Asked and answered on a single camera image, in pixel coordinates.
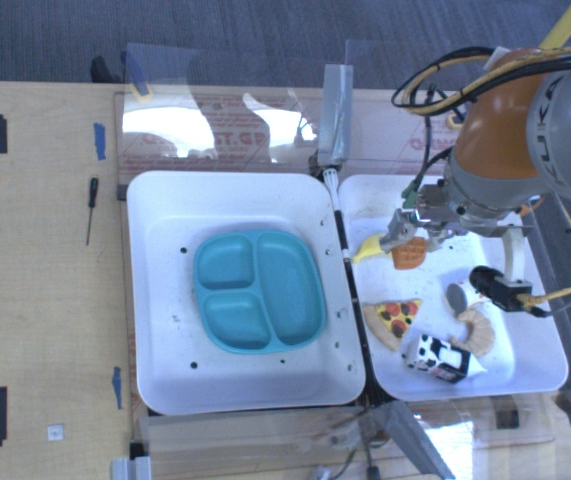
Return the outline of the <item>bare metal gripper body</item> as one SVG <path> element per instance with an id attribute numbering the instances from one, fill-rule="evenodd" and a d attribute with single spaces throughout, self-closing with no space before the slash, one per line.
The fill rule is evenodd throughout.
<path id="1" fill-rule="evenodd" d="M 411 223 L 429 232 L 474 232 L 481 236 L 496 235 L 499 222 L 511 208 L 494 208 L 465 197 L 456 185 L 423 185 L 411 212 Z"/>

